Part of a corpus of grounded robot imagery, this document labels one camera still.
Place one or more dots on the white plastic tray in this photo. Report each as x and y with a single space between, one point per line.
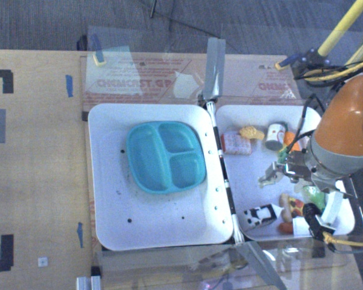
157 222
248 177

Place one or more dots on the yellow biscuit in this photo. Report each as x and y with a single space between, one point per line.
251 132

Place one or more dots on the red sausage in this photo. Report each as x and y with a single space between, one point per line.
285 228

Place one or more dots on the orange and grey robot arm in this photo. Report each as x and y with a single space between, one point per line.
342 125

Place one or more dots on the orange carrot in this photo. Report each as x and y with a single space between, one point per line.
289 138

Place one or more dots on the red and white packet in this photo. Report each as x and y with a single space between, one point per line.
236 143

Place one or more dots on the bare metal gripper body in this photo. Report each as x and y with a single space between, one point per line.
297 166

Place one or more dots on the blue divided plate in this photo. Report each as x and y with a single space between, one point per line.
163 159

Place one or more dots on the pizza slice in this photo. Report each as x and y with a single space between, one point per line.
293 207

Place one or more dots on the black and white carton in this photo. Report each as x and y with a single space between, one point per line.
260 216

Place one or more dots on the white can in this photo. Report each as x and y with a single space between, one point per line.
275 136

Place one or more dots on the black cylinder on white bracket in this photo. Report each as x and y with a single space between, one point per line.
316 219

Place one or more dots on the brown cardboard board red print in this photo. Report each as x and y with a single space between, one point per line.
157 80

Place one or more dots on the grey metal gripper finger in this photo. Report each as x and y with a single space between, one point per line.
267 180
273 168

